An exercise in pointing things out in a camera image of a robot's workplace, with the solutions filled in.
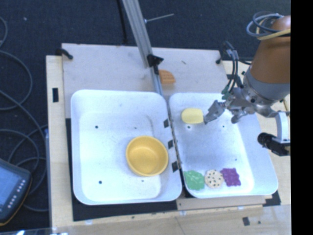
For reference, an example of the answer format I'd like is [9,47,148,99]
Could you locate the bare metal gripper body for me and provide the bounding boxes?
[224,87,279,118]

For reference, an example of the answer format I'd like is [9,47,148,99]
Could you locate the yellow rounded block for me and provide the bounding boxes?
[180,108,205,125]

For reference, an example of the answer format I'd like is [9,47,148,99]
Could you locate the white plastic tray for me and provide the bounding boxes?
[70,89,183,206]
[168,92,279,199]

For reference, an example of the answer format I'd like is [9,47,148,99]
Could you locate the thin black and white rod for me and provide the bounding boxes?
[167,101,183,175]

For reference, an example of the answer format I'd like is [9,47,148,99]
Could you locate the orange bread slice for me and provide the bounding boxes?
[158,69,177,85]

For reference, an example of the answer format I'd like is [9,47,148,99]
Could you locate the purple grapes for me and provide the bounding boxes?
[220,167,242,188]

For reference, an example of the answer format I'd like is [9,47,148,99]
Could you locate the chocolate chip biscuit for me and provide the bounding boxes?
[204,169,224,189]

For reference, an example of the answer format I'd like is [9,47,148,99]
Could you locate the green grapes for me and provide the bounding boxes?
[183,170,205,191]

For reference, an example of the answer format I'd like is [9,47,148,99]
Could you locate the yellow bowl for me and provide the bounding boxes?
[125,135,170,177]

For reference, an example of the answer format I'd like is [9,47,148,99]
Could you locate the pale flat board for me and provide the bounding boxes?
[61,43,273,211]

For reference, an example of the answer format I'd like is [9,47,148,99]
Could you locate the black cylinder on white bracket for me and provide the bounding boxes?
[257,111,291,157]

